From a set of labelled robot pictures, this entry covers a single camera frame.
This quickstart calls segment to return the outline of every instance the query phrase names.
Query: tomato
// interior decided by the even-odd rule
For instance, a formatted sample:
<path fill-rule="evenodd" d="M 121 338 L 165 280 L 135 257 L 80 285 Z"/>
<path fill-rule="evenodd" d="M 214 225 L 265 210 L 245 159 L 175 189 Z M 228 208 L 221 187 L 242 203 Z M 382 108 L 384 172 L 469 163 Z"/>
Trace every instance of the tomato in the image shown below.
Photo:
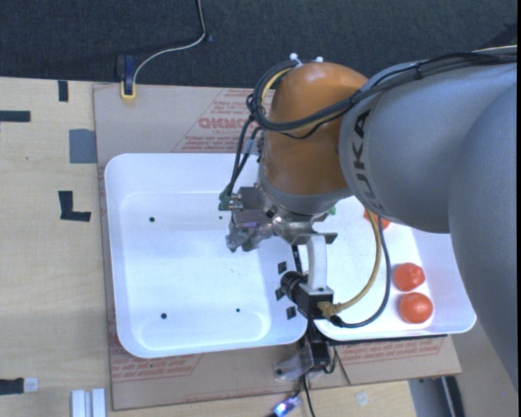
<path fill-rule="evenodd" d="M 423 268 L 412 262 L 399 264 L 393 272 L 393 282 L 402 292 L 408 292 L 425 282 Z"/>
<path fill-rule="evenodd" d="M 408 323 L 422 323 L 430 318 L 434 306 L 431 299 L 420 292 L 404 295 L 399 301 L 399 314 Z"/>
<path fill-rule="evenodd" d="M 378 224 L 378 220 L 379 220 L 379 216 L 376 215 L 375 213 L 373 213 L 374 215 L 374 219 L 377 221 L 377 224 Z M 366 209 L 365 209 L 365 212 L 363 213 L 363 217 L 369 221 L 368 219 L 368 213 L 366 212 Z M 382 230 L 386 230 L 386 227 L 388 227 L 390 225 L 390 222 L 387 220 L 387 219 L 384 219 L 384 218 L 380 218 L 382 220 Z"/>

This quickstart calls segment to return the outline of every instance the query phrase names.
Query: cardboard surface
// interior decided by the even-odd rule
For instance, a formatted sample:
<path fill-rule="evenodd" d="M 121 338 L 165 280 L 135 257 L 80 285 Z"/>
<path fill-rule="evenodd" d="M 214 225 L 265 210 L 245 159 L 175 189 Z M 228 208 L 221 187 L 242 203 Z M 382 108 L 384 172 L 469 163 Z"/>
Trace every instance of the cardboard surface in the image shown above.
<path fill-rule="evenodd" d="M 115 331 L 103 180 L 106 164 L 123 153 L 234 152 L 241 126 L 248 117 L 245 100 L 249 93 L 248 89 L 143 85 L 134 101 L 125 102 L 118 84 L 94 86 L 110 367 L 116 410 L 286 393 L 294 388 L 292 382 L 274 380 L 272 365 L 289 358 L 295 345 L 143 360 L 123 349 Z M 226 183 L 221 181 L 221 190 Z M 313 377 L 312 388 L 460 372 L 449 336 L 358 343 L 339 346 L 337 351 L 340 363 L 335 371 Z"/>
<path fill-rule="evenodd" d="M 34 394 L 0 395 L 0 416 L 69 415 L 71 391 L 94 388 L 108 391 L 108 416 L 269 414 L 286 393 L 112 409 L 97 168 L 72 162 L 69 153 L 70 131 L 95 129 L 92 98 L 92 83 L 69 82 L 65 103 L 58 100 L 56 81 L 0 77 L 0 110 L 31 113 L 30 122 L 1 124 L 0 379 L 38 379 Z M 74 210 L 91 211 L 90 221 L 62 220 L 58 190 L 73 190 Z M 170 374 L 181 371 L 178 362 Z M 165 383 L 166 390 L 180 378 Z M 390 409 L 397 417 L 416 415 L 407 381 L 325 387 L 310 395 L 319 417 L 352 410 L 384 417 Z M 301 397 L 296 413 L 308 415 Z"/>

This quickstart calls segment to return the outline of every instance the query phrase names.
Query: wooden table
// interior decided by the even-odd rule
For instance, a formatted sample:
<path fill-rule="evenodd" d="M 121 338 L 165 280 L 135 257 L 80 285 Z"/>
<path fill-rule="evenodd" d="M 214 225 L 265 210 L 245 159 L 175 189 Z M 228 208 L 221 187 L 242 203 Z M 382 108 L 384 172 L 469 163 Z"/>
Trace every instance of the wooden table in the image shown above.
<path fill-rule="evenodd" d="M 69 131 L 94 130 L 92 83 L 0 77 L 0 110 L 30 122 L 0 124 L 0 379 L 36 377 L 38 391 L 0 396 L 0 416 L 69 415 L 70 392 L 105 388 L 108 415 L 263 416 L 274 396 L 113 412 L 97 167 L 70 163 Z M 60 219 L 59 191 L 89 222 Z M 359 401 L 364 393 L 368 402 Z M 415 416 L 406 381 L 311 392 L 318 417 Z M 307 405 L 292 415 L 308 416 Z"/>

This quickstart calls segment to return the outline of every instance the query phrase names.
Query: gray robot arm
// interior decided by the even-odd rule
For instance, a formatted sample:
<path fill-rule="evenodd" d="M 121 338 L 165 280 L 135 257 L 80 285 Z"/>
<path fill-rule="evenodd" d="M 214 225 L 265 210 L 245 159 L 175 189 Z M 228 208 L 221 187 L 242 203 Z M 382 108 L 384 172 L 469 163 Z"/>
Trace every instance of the gray robot arm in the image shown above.
<path fill-rule="evenodd" d="M 317 66 L 304 79 L 314 82 L 315 90 L 317 75 L 324 74 L 324 67 Z M 293 67 L 285 64 L 274 74 Z M 270 73 L 263 79 L 262 94 L 265 82 L 274 81 Z M 334 91 L 333 84 L 320 88 Z M 517 388 L 516 100 L 517 47 L 385 69 L 347 99 L 292 122 L 268 120 L 261 98 L 254 96 L 249 108 L 264 133 L 323 136 L 329 122 L 341 122 L 331 147 L 339 163 L 329 190 L 317 190 L 316 183 L 306 193 L 300 192 L 300 184 L 287 190 L 282 181 L 298 179 L 301 161 L 291 162 L 295 167 L 282 162 L 293 154 L 287 153 L 289 142 L 265 136 L 257 184 L 229 202 L 234 215 L 228 246 L 247 250 L 271 235 L 290 243 L 298 236 L 316 235 L 313 224 L 350 195 L 393 222 L 450 233 L 473 308 Z M 302 148 L 291 144 L 297 153 L 310 150 L 308 141 Z M 276 153 L 276 146 L 283 152 Z M 313 141 L 312 150 L 326 159 L 320 141 Z M 274 172 L 284 177 L 273 177 Z M 338 181 L 342 176 L 343 186 Z M 311 182 L 330 179 L 322 172 L 306 172 L 305 177 Z"/>
<path fill-rule="evenodd" d="M 378 93 L 349 111 L 340 131 L 344 176 L 369 209 L 451 234 L 473 308 L 515 388 L 516 130 L 517 64 L 509 63 Z"/>

